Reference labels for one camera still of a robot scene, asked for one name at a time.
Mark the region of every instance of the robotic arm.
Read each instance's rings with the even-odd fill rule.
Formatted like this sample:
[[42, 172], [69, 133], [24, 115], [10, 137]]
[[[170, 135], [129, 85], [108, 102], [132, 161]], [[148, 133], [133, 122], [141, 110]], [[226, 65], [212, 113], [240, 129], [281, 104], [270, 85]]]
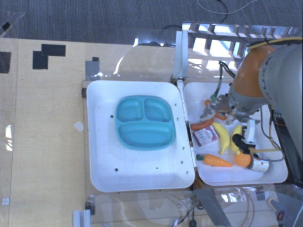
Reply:
[[229, 91], [228, 104], [240, 122], [262, 105], [282, 113], [290, 136], [302, 157], [302, 44], [275, 49], [251, 49]]

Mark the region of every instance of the label on box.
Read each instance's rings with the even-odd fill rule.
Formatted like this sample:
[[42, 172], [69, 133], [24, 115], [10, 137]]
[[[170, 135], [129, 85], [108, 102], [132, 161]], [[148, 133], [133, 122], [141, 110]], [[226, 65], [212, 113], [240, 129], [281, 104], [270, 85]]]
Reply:
[[206, 145], [219, 139], [219, 136], [212, 125], [194, 132], [194, 136], [200, 146]]

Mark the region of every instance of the can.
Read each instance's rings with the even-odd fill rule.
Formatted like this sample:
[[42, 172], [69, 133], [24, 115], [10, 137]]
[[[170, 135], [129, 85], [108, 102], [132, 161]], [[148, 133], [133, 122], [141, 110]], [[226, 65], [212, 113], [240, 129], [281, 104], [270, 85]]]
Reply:
[[247, 168], [254, 171], [266, 172], [269, 168], [269, 162], [251, 157], [251, 163], [247, 166]]

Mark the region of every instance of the orange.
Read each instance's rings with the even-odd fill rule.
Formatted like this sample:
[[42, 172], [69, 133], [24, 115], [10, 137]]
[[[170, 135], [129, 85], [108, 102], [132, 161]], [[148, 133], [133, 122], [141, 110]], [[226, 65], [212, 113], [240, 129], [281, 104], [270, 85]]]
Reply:
[[251, 156], [249, 154], [243, 154], [240, 152], [239, 155], [235, 155], [234, 160], [238, 166], [247, 167], [251, 163]]

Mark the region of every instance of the toy banana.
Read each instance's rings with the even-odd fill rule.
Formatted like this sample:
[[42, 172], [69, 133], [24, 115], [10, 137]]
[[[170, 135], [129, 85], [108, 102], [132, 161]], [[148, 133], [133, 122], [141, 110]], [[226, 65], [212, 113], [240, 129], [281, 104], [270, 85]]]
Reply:
[[213, 122], [212, 126], [220, 137], [221, 150], [219, 151], [219, 154], [223, 155], [224, 151], [229, 147], [231, 139], [229, 138], [229, 134], [223, 125], [221, 125], [220, 123]]
[[[242, 126], [241, 125], [238, 125], [234, 130], [233, 130], [233, 133], [232, 133], [232, 137], [235, 135], [235, 134], [240, 134], [242, 135]], [[239, 147], [237, 147], [235, 145], [235, 143], [232, 141], [232, 137], [231, 137], [231, 150], [236, 152], [237, 155], [240, 154], [240, 150], [239, 150]]]

